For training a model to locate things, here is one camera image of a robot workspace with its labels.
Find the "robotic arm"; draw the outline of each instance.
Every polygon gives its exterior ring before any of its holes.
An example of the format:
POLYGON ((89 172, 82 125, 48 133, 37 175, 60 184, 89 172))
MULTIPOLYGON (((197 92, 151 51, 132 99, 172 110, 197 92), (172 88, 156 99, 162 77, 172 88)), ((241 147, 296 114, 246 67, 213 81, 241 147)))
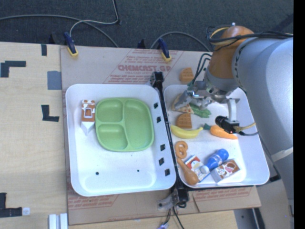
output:
POLYGON ((209 40, 216 47, 204 79, 190 82, 175 108, 191 101, 202 108, 212 102, 228 103, 229 117, 218 116, 215 122, 236 133, 239 123, 234 106, 238 99, 227 96, 237 87, 246 92, 265 152, 284 183, 294 228, 293 35, 255 34, 233 25, 216 28, 209 40), (212 38, 223 30, 219 39, 212 38))

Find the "white tray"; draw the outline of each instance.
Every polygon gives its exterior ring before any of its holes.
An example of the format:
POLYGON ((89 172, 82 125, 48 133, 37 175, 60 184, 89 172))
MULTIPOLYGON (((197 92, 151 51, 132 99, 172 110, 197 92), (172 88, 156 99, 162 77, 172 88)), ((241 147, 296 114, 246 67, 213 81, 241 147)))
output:
POLYGON ((161 103, 148 85, 76 84, 66 92, 71 183, 82 196, 101 196, 171 188, 176 173, 161 103), (81 129, 81 101, 130 97, 149 106, 154 127, 153 144, 136 152, 113 152, 98 142, 95 129, 81 129))
MULTIPOLYGON (((186 85, 170 85, 164 90, 164 99, 170 125, 175 124, 175 120, 182 112, 172 111, 172 104, 178 94, 187 89, 186 85)), ((239 98, 240 101, 236 104, 237 120, 240 126, 247 126, 254 122, 248 100, 245 93, 241 89, 236 89, 229 97, 239 98)), ((200 126, 215 124, 215 118, 219 115, 228 116, 227 104, 212 103, 208 106, 208 110, 212 113, 209 118, 201 118, 192 114, 192 129, 197 129, 200 126)), ((245 133, 255 133, 256 127, 253 126, 246 129, 245 133)), ((236 159, 241 170, 236 174, 224 179, 219 183, 215 183, 211 175, 208 175, 202 182, 194 186, 190 186, 185 182, 182 169, 179 168, 179 176, 182 182, 192 188, 208 188, 208 187, 232 187, 232 186, 249 186, 261 185, 269 179, 269 168, 266 162, 262 144, 259 136, 241 136, 238 135, 238 140, 224 139, 215 137, 209 131, 203 130, 194 139, 180 139, 172 134, 173 145, 180 140, 188 144, 187 160, 190 156, 196 155, 203 163, 216 150, 225 148, 229 153, 228 159, 236 159)))

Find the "table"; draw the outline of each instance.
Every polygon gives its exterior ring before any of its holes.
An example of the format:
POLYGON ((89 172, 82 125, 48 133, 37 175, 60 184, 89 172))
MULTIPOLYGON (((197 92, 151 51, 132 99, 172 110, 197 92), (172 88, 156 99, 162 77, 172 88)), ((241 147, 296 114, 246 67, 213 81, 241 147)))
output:
MULTIPOLYGON (((49 214, 67 213, 66 166, 63 136, 62 91, 49 90, 48 72, 61 71, 60 46, 0 42, 1 67, 9 67, 0 78, 0 192, 7 193, 6 207, 29 207, 30 215, 0 218, 6 229, 48 228, 49 214), (43 121, 42 105, 49 105, 43 121)), ((236 229, 234 212, 219 211, 180 215, 185 228, 236 229)), ((71 229, 158 228, 165 217, 69 226, 71 229)), ((172 216, 170 228, 180 228, 172 216)))

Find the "green plate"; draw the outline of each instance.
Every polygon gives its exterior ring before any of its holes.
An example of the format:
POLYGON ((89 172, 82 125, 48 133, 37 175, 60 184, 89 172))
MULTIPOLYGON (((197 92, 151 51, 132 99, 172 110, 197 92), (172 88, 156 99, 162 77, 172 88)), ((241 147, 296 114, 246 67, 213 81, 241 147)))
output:
POLYGON ((152 145, 153 121, 150 109, 134 98, 106 98, 95 107, 95 129, 105 149, 141 151, 152 145))

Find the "waffle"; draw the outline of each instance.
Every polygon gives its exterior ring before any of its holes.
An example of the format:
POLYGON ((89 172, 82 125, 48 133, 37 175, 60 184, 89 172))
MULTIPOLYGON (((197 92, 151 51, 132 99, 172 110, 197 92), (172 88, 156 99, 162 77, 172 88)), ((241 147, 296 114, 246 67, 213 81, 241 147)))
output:
POLYGON ((176 126, 180 128, 191 129, 192 128, 191 114, 184 113, 179 115, 176 119, 176 126))
POLYGON ((179 75, 179 79, 182 82, 190 82, 194 78, 191 67, 184 68, 179 75))

